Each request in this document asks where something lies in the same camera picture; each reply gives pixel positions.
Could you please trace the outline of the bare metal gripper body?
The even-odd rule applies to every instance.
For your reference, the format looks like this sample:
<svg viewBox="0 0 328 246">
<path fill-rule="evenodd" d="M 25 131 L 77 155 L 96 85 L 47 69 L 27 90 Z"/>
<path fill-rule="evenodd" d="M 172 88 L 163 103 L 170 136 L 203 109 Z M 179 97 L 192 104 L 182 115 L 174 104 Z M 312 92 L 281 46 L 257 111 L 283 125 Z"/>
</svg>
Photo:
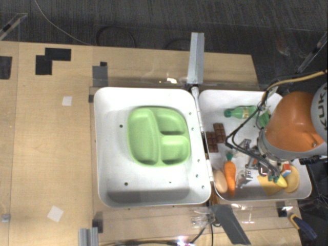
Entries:
<svg viewBox="0 0 328 246">
<path fill-rule="evenodd" d="M 250 149 L 248 150 L 248 156 L 247 170 L 256 170 L 260 176 L 269 179 L 278 179 L 280 177 L 279 170 L 269 162 L 266 154 L 261 155 L 258 150 Z"/>
</svg>

